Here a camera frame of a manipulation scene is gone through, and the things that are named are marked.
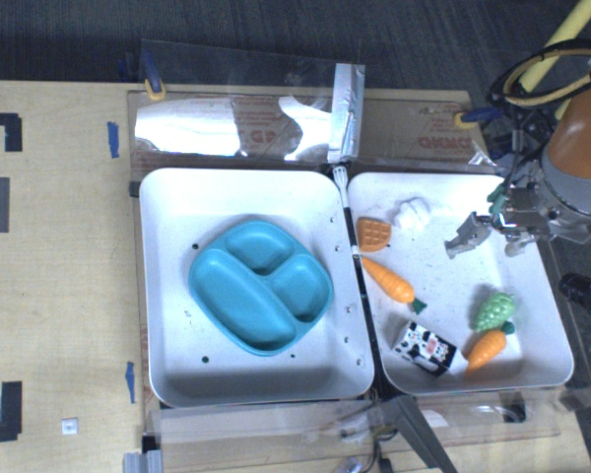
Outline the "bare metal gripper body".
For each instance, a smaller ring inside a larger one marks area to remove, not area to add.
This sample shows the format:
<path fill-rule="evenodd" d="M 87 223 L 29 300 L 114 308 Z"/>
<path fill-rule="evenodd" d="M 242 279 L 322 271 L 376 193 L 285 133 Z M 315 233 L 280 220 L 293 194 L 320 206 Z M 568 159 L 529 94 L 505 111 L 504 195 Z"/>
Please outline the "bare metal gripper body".
<path fill-rule="evenodd" d="M 499 185 L 492 192 L 492 226 L 509 241 L 591 242 L 591 213 L 573 208 L 542 184 Z"/>

